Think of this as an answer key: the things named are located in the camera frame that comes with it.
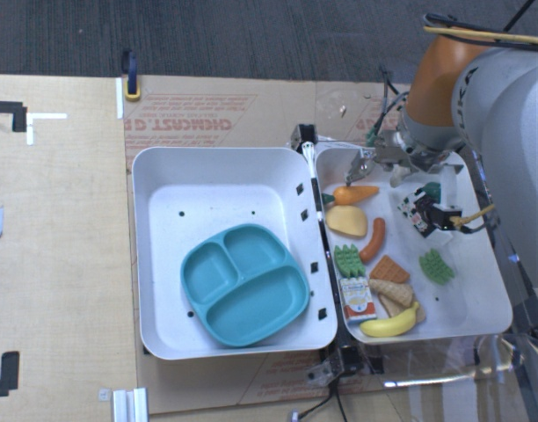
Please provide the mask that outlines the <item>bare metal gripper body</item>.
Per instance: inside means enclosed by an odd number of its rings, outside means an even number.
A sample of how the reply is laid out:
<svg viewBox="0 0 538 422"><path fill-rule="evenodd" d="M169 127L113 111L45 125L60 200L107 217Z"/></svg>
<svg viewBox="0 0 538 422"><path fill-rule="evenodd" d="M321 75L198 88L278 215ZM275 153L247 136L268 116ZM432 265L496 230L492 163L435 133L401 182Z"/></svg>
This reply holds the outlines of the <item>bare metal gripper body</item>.
<svg viewBox="0 0 538 422"><path fill-rule="evenodd" d="M396 130L382 131L374 140L375 161L392 169L395 165L411 171L436 173L447 159L448 150L430 149Z"/></svg>

